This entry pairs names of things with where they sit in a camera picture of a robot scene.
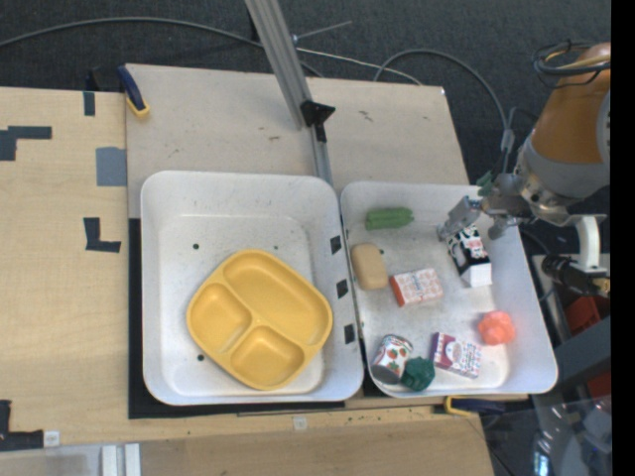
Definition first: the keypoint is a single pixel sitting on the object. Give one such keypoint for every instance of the black cylinder on white bracket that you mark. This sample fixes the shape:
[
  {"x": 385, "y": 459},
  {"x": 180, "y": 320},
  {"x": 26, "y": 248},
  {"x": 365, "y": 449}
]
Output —
[{"x": 570, "y": 271}]

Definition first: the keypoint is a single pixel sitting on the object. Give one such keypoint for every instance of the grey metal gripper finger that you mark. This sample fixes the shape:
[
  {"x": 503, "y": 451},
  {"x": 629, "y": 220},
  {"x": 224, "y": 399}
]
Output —
[
  {"x": 503, "y": 223},
  {"x": 459, "y": 216}
]

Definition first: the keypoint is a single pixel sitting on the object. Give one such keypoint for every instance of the green broccoli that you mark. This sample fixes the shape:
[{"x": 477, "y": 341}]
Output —
[{"x": 418, "y": 375}]

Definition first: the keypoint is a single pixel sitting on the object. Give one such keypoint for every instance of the orange doughnut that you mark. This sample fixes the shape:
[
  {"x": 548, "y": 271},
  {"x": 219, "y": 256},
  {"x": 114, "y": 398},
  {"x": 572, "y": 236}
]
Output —
[{"x": 496, "y": 328}]

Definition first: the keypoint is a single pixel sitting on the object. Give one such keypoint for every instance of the yellow divided plate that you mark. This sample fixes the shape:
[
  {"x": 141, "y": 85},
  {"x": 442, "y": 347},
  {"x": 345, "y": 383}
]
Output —
[{"x": 258, "y": 318}]

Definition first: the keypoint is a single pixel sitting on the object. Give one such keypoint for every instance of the pale wood board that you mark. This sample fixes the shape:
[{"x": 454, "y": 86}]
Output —
[{"x": 223, "y": 127}]

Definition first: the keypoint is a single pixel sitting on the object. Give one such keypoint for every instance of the beige bread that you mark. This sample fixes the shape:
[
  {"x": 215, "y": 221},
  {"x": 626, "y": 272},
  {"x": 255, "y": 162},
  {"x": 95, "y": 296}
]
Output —
[{"x": 369, "y": 266}]

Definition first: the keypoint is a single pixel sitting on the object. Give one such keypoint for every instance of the green pea pod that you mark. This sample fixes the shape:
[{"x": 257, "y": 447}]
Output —
[{"x": 389, "y": 218}]

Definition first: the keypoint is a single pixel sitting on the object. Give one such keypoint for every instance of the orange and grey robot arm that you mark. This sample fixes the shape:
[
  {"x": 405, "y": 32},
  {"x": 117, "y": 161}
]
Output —
[{"x": 570, "y": 122}]

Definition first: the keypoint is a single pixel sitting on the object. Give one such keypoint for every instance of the purple and white carton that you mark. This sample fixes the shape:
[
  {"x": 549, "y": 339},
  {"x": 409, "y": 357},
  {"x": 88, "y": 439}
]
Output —
[{"x": 456, "y": 355}]

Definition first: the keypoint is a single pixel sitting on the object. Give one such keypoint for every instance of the orange and white carton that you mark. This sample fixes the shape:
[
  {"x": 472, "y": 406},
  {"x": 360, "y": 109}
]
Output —
[{"x": 416, "y": 287}]

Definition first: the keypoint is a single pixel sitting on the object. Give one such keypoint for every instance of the strawberry print can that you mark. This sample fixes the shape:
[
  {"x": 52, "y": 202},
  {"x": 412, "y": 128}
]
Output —
[{"x": 392, "y": 357}]

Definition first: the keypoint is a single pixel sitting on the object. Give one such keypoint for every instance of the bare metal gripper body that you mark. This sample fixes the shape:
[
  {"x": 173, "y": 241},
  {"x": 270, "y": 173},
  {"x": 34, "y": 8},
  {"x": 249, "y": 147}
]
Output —
[{"x": 543, "y": 201}]

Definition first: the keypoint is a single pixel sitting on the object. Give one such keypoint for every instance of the cow print milk carton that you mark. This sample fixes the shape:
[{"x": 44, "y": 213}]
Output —
[{"x": 471, "y": 258}]

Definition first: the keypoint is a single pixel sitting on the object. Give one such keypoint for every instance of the white plastic tray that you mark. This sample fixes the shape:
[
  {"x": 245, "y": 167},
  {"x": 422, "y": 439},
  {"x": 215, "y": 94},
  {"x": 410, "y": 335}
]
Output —
[
  {"x": 461, "y": 310},
  {"x": 248, "y": 201}
]

